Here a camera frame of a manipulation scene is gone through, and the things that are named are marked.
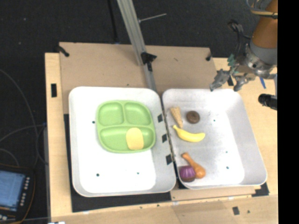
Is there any purple cupcake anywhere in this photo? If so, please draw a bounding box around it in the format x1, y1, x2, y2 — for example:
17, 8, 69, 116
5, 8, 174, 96
179, 165, 196, 183

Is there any brown cardboard board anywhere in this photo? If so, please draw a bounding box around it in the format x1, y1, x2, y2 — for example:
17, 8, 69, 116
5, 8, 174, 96
58, 42, 257, 202

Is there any yellow toy bread slice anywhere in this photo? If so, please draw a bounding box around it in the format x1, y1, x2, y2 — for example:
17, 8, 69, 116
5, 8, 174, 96
126, 127, 144, 151

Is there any brown doughnut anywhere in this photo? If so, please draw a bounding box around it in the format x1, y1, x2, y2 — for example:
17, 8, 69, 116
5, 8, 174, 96
186, 111, 201, 124

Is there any black cylinder on white bracket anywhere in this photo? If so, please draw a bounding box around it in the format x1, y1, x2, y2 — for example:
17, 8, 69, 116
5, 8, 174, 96
258, 93, 278, 111

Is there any tan ice cream cone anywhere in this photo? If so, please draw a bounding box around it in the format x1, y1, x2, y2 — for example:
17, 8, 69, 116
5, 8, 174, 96
170, 106, 184, 129

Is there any orange chicken drumstick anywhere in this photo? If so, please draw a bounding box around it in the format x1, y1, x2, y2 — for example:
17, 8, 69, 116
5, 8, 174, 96
181, 152, 206, 179

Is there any green divided plate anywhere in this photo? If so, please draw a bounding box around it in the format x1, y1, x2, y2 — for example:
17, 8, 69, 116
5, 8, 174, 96
95, 100, 157, 154

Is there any white plastic tray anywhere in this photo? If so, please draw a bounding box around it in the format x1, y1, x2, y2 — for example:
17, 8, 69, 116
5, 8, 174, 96
162, 88, 268, 190
68, 86, 177, 197

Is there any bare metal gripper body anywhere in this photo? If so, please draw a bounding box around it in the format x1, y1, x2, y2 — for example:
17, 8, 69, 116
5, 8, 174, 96
233, 52, 278, 79

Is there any yellow banana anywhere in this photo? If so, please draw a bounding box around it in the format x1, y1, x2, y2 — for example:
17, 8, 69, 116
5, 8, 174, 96
172, 125, 206, 143

